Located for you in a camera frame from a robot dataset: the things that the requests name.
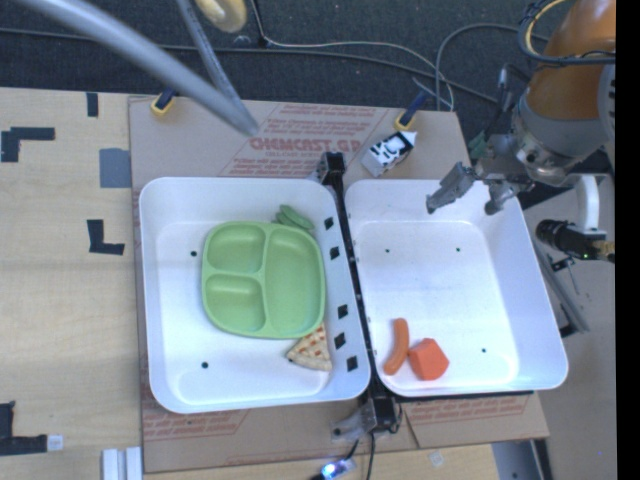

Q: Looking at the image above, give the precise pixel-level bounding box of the thin black rod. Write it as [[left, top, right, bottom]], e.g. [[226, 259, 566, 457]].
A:
[[331, 170, 387, 403]]

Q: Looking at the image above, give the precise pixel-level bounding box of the orange block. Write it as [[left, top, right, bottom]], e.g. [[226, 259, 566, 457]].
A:
[[406, 337, 451, 383]]

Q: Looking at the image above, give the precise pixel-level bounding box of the orange sausage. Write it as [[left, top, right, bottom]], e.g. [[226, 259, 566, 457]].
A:
[[382, 317, 411, 377]]

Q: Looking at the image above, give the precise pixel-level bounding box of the black block with thin wires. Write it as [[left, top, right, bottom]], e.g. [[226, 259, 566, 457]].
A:
[[368, 395, 402, 433]]

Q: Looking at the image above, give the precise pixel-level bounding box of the pizza slice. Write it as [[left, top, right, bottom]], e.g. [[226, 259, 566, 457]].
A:
[[285, 322, 334, 373]]

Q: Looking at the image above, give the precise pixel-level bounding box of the green divided plate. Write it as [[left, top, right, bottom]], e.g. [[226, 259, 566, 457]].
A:
[[200, 219, 327, 341]]

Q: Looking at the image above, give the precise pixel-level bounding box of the brown cardboard board red print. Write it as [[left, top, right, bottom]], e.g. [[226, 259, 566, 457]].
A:
[[127, 95, 551, 474]]

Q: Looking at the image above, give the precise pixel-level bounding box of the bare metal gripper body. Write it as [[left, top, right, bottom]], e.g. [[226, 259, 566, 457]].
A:
[[473, 134, 565, 193]]

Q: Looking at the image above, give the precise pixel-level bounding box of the black and white carton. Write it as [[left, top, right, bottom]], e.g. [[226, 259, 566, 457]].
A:
[[360, 129, 419, 178]]

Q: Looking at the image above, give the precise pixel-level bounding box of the black cylinder on white bracket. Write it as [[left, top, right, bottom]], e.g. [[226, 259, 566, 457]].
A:
[[535, 174, 616, 265]]

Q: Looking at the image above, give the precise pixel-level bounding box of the white plastic tray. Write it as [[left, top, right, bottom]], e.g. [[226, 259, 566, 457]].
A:
[[344, 178, 570, 399], [138, 176, 373, 415]]

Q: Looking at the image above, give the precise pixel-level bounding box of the green pea pod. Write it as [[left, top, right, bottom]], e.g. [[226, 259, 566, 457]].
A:
[[274, 203, 317, 232]]

